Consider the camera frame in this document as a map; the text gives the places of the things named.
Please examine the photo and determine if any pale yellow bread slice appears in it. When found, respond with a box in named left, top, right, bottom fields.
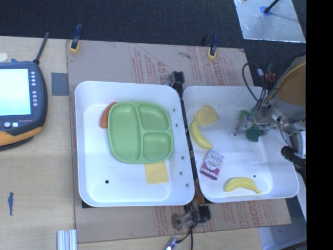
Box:
left=195, top=105, right=220, bottom=127

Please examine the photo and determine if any brown cardboard board red print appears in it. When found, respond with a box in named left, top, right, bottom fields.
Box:
left=66, top=40, right=292, bottom=244

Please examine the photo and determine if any black cylinder on white bracket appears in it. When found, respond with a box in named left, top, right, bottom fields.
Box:
left=280, top=129, right=306, bottom=178

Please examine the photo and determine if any orange sausage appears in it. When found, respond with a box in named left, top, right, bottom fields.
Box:
left=99, top=102, right=117, bottom=129

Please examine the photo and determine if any yellow banana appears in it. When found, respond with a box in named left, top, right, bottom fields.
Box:
left=224, top=177, right=262, bottom=195
left=189, top=115, right=214, bottom=150

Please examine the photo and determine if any green divided plate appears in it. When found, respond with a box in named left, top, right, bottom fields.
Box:
left=107, top=101, right=175, bottom=165

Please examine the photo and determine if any yellow cheese slice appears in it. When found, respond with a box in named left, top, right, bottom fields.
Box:
left=144, top=161, right=170, bottom=185

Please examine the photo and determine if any thin black rod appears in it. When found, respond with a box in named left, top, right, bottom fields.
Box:
left=177, top=85, right=201, bottom=206

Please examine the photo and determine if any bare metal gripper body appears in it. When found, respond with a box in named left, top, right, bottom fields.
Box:
left=250, top=106, right=292, bottom=138

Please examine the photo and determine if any white plastic tray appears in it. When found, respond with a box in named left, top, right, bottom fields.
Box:
left=74, top=80, right=196, bottom=208
left=183, top=85, right=300, bottom=204

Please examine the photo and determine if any black block with thin wires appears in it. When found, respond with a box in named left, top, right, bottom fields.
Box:
left=171, top=71, right=186, bottom=89
left=197, top=204, right=212, bottom=222

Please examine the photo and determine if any red and white carton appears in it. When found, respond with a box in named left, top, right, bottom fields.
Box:
left=199, top=149, right=225, bottom=181

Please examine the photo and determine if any green broccoli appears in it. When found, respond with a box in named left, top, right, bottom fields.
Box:
left=238, top=109, right=264, bottom=142

